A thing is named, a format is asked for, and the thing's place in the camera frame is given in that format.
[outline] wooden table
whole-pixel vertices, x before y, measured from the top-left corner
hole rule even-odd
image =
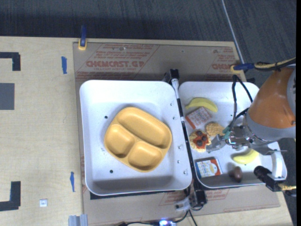
[[[81,178],[77,176],[81,172],[72,51],[72,43],[77,41],[0,37],[0,52],[21,55],[21,71],[12,70],[11,59],[0,59],[0,83],[15,84],[14,110],[0,110],[0,202],[9,201],[10,183],[21,181],[21,206],[0,211],[3,226],[63,226],[68,225],[70,215],[84,211]],[[67,58],[67,73],[62,71],[61,57]],[[75,175],[74,192],[71,172]],[[277,196],[280,207],[195,219],[202,226],[293,225],[283,194]],[[40,207],[40,199],[47,199],[48,206]],[[193,223],[187,218],[178,225]]]

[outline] yellow banana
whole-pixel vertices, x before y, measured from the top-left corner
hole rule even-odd
[[[210,111],[217,112],[217,106],[213,101],[201,97],[193,98],[190,101],[190,103],[185,106],[185,108],[189,109],[191,107],[201,107],[201,106],[209,109]]]
[[[259,153],[253,149],[251,149],[248,153],[244,155],[237,155],[233,157],[233,161],[238,164],[248,164],[253,162],[255,158],[259,155]]]

